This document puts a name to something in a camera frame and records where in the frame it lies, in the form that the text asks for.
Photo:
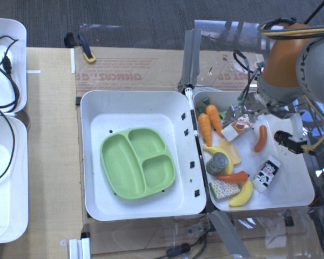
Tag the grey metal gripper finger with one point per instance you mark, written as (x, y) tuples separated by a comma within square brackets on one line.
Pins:
[(254, 118), (233, 113)]

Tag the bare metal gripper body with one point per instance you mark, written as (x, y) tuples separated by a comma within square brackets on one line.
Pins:
[(262, 107)]

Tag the white carton with brown print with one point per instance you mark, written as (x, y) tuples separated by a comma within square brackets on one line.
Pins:
[(236, 129)]

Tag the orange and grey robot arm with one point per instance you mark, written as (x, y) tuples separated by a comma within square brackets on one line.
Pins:
[(283, 63)]

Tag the orange carrot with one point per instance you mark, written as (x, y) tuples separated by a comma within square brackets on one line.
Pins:
[(214, 117), (205, 129)]

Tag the orange sausage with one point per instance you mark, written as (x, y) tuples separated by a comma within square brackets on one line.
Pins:
[(260, 139)]

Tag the tan bread slice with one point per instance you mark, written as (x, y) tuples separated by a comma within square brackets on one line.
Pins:
[(233, 152)]

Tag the yellow banana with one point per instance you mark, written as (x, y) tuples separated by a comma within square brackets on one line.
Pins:
[(213, 150), (244, 196)]

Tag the green can with silver lid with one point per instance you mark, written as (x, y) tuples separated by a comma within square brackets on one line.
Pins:
[(216, 164)]

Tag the white carton with cow print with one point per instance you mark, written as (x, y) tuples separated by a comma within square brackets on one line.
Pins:
[(266, 174)]

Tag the red orange pepper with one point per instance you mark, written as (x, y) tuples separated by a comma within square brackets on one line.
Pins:
[(232, 177)]

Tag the white plastic tray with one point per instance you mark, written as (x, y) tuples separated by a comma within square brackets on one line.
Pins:
[(289, 182), (140, 209)]

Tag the brown cardboard board red print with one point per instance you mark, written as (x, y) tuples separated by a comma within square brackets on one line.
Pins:
[(156, 69)]

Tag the green divided plate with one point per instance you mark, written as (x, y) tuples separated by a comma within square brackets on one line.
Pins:
[(118, 160)]

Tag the black cylinder on white bracket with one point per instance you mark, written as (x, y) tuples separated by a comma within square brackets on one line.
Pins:
[(289, 142)]

